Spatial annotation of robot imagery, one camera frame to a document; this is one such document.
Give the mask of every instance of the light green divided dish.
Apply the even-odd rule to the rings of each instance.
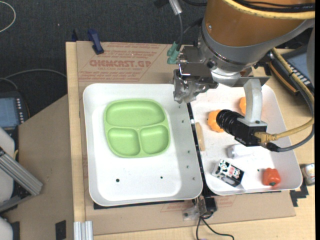
[[[112,152],[124,158],[160,155],[170,145],[170,128],[163,107],[151,99],[122,99],[109,103],[103,114]]]

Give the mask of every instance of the black mat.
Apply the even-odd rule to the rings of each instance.
[[[102,42],[171,44],[179,34],[179,22],[166,0],[0,0],[16,11],[15,23],[0,32],[0,78],[31,69],[66,73],[65,43],[74,29],[87,39],[96,29]],[[205,3],[206,0],[192,0]],[[186,28],[204,16],[205,7],[180,0]],[[13,12],[0,3],[0,30],[13,19]],[[183,43],[192,45],[199,30],[193,28]],[[32,72],[10,78],[24,95],[33,116],[67,93],[64,77]],[[14,87],[0,81],[0,92]]]

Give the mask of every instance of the metal can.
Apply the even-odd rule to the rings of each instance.
[[[315,164],[309,163],[301,166],[301,172],[308,186],[315,184]]]

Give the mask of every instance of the blue clamp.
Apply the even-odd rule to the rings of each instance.
[[[89,38],[89,41],[93,42],[92,48],[97,55],[103,54],[105,52],[105,50],[101,46],[99,35],[96,30],[94,30],[93,28],[89,28],[88,38]]]

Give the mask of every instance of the red bell pepper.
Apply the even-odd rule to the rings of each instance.
[[[262,183],[266,186],[276,186],[281,182],[281,178],[277,169],[267,168],[263,172]]]

